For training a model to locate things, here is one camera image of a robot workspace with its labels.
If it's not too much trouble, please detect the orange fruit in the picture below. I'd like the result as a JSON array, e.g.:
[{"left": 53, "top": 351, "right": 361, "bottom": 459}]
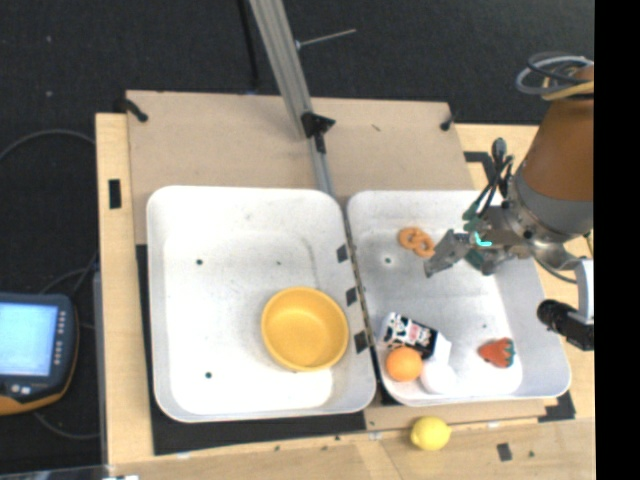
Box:
[{"left": 385, "top": 346, "right": 425, "bottom": 384}]

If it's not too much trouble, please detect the brown cardboard board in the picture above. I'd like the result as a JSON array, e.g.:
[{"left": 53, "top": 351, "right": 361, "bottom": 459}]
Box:
[{"left": 124, "top": 89, "right": 559, "bottom": 431}]

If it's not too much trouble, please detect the orange pretzel biscuit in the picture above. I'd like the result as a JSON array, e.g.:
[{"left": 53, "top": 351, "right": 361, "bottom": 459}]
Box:
[{"left": 397, "top": 226, "right": 437, "bottom": 260}]

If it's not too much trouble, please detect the thin black rod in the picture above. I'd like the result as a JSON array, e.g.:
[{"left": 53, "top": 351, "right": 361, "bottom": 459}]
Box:
[{"left": 341, "top": 202, "right": 387, "bottom": 405}]

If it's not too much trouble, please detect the yellow bowl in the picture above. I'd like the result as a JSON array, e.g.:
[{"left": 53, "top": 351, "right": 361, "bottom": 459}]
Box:
[{"left": 260, "top": 286, "right": 351, "bottom": 374}]

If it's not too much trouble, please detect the red strawberry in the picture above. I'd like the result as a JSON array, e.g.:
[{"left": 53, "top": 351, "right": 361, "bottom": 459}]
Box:
[{"left": 477, "top": 337, "right": 517, "bottom": 369}]

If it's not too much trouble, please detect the white plastic tray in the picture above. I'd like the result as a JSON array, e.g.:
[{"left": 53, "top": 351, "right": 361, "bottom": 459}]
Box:
[
  {"left": 345, "top": 189, "right": 573, "bottom": 409},
  {"left": 145, "top": 184, "right": 378, "bottom": 424}
]

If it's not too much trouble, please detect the yellow lemon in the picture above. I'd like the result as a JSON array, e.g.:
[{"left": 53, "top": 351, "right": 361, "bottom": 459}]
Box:
[{"left": 410, "top": 415, "right": 453, "bottom": 452}]

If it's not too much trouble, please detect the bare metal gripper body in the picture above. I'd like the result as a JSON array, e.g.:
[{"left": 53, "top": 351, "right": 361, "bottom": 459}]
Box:
[{"left": 463, "top": 205, "right": 577, "bottom": 275}]

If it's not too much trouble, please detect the cow print milk carton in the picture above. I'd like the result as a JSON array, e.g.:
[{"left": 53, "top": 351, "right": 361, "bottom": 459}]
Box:
[{"left": 381, "top": 311, "right": 453, "bottom": 365}]

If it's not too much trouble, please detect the white round object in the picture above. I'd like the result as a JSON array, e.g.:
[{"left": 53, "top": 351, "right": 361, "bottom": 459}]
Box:
[{"left": 419, "top": 359, "right": 462, "bottom": 395}]

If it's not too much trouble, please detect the black cylinder on white bracket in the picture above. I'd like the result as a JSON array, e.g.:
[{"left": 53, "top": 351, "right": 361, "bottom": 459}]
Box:
[{"left": 536, "top": 257, "right": 595, "bottom": 352}]

